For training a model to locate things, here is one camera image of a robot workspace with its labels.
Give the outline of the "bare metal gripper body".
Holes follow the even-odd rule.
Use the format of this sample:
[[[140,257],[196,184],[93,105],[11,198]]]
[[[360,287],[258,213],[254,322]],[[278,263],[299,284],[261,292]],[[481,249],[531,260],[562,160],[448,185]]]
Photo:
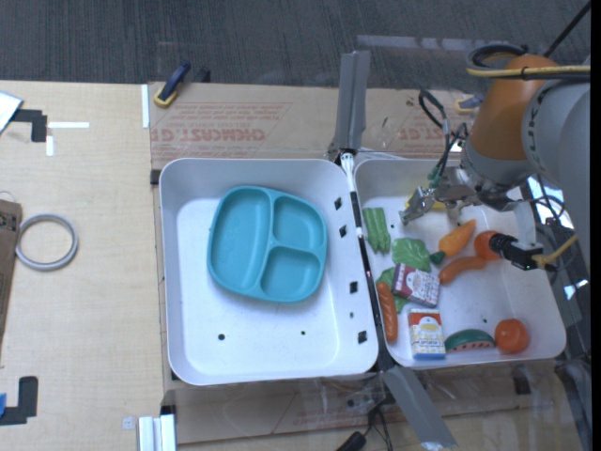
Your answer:
[[[485,205],[499,212],[512,211],[518,201],[508,194],[512,187],[487,179],[471,168],[447,167],[433,194],[448,211],[458,214],[464,207]]]

